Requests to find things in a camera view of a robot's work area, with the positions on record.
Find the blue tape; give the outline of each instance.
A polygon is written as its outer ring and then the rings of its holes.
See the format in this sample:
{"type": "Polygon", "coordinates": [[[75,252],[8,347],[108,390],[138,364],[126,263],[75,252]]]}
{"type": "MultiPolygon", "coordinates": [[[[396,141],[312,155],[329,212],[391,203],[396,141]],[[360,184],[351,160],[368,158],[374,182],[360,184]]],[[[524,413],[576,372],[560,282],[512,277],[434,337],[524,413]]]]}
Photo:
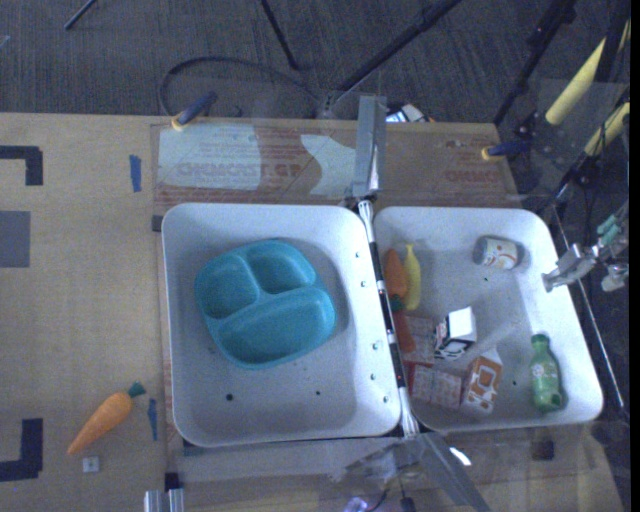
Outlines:
{"type": "Polygon", "coordinates": [[[529,151],[531,143],[526,140],[512,140],[493,146],[487,150],[490,156],[515,156],[529,151]]]}
{"type": "Polygon", "coordinates": [[[0,268],[27,268],[30,255],[31,212],[0,210],[0,268]]]}
{"type": "Polygon", "coordinates": [[[147,416],[149,416],[149,423],[151,424],[151,434],[153,440],[158,440],[158,411],[156,408],[156,401],[153,398],[149,399],[149,409],[147,409],[147,416]]]}
{"type": "Polygon", "coordinates": [[[129,155],[129,166],[131,168],[131,185],[134,192],[142,190],[142,160],[139,156],[129,155]]]}

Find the black cable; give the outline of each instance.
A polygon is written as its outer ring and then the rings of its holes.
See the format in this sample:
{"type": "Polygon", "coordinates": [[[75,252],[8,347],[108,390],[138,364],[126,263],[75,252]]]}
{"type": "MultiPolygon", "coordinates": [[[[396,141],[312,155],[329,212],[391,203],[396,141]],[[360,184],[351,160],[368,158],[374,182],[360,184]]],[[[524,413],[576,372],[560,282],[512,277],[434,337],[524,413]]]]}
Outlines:
{"type": "MultiPolygon", "coordinates": [[[[606,131],[606,121],[603,121],[600,125],[600,137],[598,139],[598,145],[595,148],[595,153],[598,154],[598,149],[602,148],[600,151],[600,161],[604,162],[606,157],[606,148],[607,148],[607,131],[606,131]]],[[[584,231],[582,233],[582,245],[584,247],[591,245],[591,221],[593,216],[593,209],[596,203],[596,199],[598,198],[598,189],[595,188],[592,191],[588,189],[583,189],[584,192],[584,203],[585,203],[585,218],[584,218],[584,231]]],[[[589,272],[586,276],[586,294],[587,301],[589,304],[593,303],[593,272],[589,272]]],[[[582,314],[580,316],[580,325],[585,327],[587,321],[586,317],[586,308],[583,308],[582,314]]]]}
{"type": "Polygon", "coordinates": [[[387,499],[387,494],[389,494],[389,490],[385,489],[384,492],[382,493],[382,496],[380,496],[378,503],[376,503],[373,507],[368,508],[366,512],[374,512],[374,510],[378,510],[380,506],[384,503],[384,500],[387,499]]]}
{"type": "Polygon", "coordinates": [[[599,128],[600,133],[598,137],[598,142],[595,148],[592,150],[592,154],[588,155],[586,152],[584,151],[582,152],[582,154],[578,157],[576,162],[574,162],[571,165],[569,170],[562,177],[553,195],[550,198],[548,198],[548,200],[545,201],[544,204],[535,211],[537,215],[542,216],[543,212],[547,208],[549,208],[554,204],[557,205],[559,202],[561,202],[560,198],[563,196],[563,194],[565,194],[567,188],[571,185],[571,182],[576,181],[578,179],[578,177],[580,176],[580,173],[584,170],[585,165],[595,164],[596,160],[599,160],[600,162],[602,162],[606,145],[607,145],[606,133],[607,133],[607,129],[609,128],[609,126],[607,125],[607,121],[615,117],[616,113],[624,107],[624,104],[626,103],[625,99],[626,99],[626,91],[625,91],[625,94],[623,94],[623,96],[620,98],[618,104],[613,109],[609,117],[600,124],[600,128],[599,128]]]}
{"type": "Polygon", "coordinates": [[[404,485],[402,485],[402,478],[398,475],[398,483],[400,484],[400,492],[402,493],[402,498],[400,499],[400,508],[402,512],[416,512],[416,504],[413,501],[413,498],[407,496],[404,492],[404,485]]]}
{"type": "MultiPolygon", "coordinates": [[[[302,83],[297,81],[295,78],[292,78],[288,75],[285,75],[284,73],[281,73],[279,71],[276,71],[273,68],[270,68],[268,66],[263,66],[261,64],[256,64],[255,62],[251,62],[248,60],[244,60],[244,59],[237,59],[235,57],[221,57],[221,56],[216,56],[216,55],[209,55],[209,56],[202,56],[202,57],[194,57],[193,59],[188,59],[185,60],[183,62],[180,62],[179,64],[176,64],[175,66],[173,66],[171,69],[169,69],[169,71],[167,71],[164,76],[162,77],[162,80],[160,81],[160,84],[158,85],[158,90],[157,90],[157,96],[158,96],[158,103],[160,105],[160,108],[163,112],[164,115],[167,116],[174,116],[175,114],[172,114],[169,111],[169,108],[167,107],[167,86],[170,82],[170,78],[173,75],[177,75],[189,68],[192,68],[194,66],[197,66],[198,64],[201,64],[203,62],[217,62],[217,63],[227,63],[227,64],[237,64],[239,66],[246,66],[248,68],[260,71],[262,73],[267,73],[269,74],[272,78],[278,78],[284,82],[287,82],[291,85],[294,85],[295,87],[299,88],[301,91],[303,91],[305,94],[307,94],[309,97],[311,97],[314,101],[319,102],[320,99],[313,94],[311,91],[309,91],[307,89],[307,87],[302,83]]],[[[214,91],[209,91],[208,94],[215,94],[214,91]]]]}

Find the orange toy food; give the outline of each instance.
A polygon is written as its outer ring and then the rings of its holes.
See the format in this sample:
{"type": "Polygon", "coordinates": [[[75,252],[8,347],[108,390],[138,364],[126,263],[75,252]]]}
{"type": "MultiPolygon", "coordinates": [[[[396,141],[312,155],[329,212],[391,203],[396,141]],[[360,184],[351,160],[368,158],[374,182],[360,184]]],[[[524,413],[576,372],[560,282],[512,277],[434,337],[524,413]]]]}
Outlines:
{"type": "Polygon", "coordinates": [[[133,409],[133,398],[144,393],[146,391],[142,384],[134,382],[126,393],[118,391],[107,398],[84,424],[82,430],[69,445],[67,454],[72,455],[79,452],[122,423],[133,409]]]}
{"type": "Polygon", "coordinates": [[[407,317],[404,315],[404,307],[399,299],[391,300],[391,311],[400,350],[405,353],[413,352],[416,349],[416,340],[411,334],[407,317]]]}
{"type": "Polygon", "coordinates": [[[407,274],[395,249],[389,249],[384,264],[384,281],[390,298],[404,298],[409,289],[407,274]]]}

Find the blue divided plate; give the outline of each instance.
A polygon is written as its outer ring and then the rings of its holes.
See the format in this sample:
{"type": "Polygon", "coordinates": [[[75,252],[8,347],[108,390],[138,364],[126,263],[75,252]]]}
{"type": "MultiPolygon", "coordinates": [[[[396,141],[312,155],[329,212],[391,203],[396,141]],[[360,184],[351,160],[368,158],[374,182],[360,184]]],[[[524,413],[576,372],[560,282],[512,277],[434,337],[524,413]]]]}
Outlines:
{"type": "Polygon", "coordinates": [[[293,245],[264,240],[210,260],[196,303],[222,353],[246,369],[292,361],[326,342],[336,311],[315,268],[293,245]]]}

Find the tripod leg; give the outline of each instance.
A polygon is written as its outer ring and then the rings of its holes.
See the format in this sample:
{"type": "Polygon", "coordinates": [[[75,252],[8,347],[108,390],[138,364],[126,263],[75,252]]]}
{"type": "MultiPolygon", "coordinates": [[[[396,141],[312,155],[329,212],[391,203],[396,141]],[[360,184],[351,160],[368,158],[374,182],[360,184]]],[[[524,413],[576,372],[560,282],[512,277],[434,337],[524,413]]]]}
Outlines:
{"type": "Polygon", "coordinates": [[[621,51],[626,39],[630,38],[631,27],[631,0],[618,0],[616,10],[613,13],[604,47],[598,62],[594,80],[596,82],[608,82],[611,78],[613,62],[616,54],[621,51]]]}
{"type": "Polygon", "coordinates": [[[382,66],[382,64],[387,62],[391,57],[396,55],[416,37],[433,27],[440,18],[445,16],[461,1],[462,0],[439,0],[437,3],[433,5],[429,4],[427,7],[423,8],[407,28],[405,28],[393,41],[391,41],[391,43],[384,47],[378,54],[374,55],[373,58],[366,62],[353,75],[342,82],[336,90],[343,94],[351,92],[351,90],[360,82],[382,66]]]}
{"type": "Polygon", "coordinates": [[[493,124],[500,126],[511,106],[518,98],[526,92],[529,78],[535,70],[538,62],[546,52],[551,41],[563,23],[571,23],[574,15],[574,5],[577,0],[553,0],[540,22],[536,25],[533,35],[528,39],[532,47],[531,54],[526,64],[520,71],[513,89],[500,106],[498,113],[493,118],[493,124]]]}
{"type": "Polygon", "coordinates": [[[82,15],[89,10],[89,7],[91,7],[95,2],[96,0],[89,0],[86,4],[84,4],[82,8],[73,16],[71,16],[71,18],[69,18],[69,21],[64,24],[64,29],[71,30],[76,21],[78,21],[82,17],[82,15]]]}
{"type": "Polygon", "coordinates": [[[276,20],[276,17],[274,16],[273,11],[271,10],[271,6],[269,5],[268,0],[260,0],[260,5],[262,5],[262,9],[264,10],[265,15],[267,16],[269,23],[271,23],[271,28],[273,28],[273,31],[275,32],[276,37],[278,38],[278,42],[282,47],[282,51],[287,57],[287,62],[289,62],[289,67],[294,71],[298,71],[300,69],[298,67],[298,63],[296,62],[295,58],[293,57],[293,54],[291,53],[291,50],[289,49],[287,40],[284,38],[284,34],[282,33],[282,30],[280,30],[280,25],[278,25],[278,21],[276,20]]]}

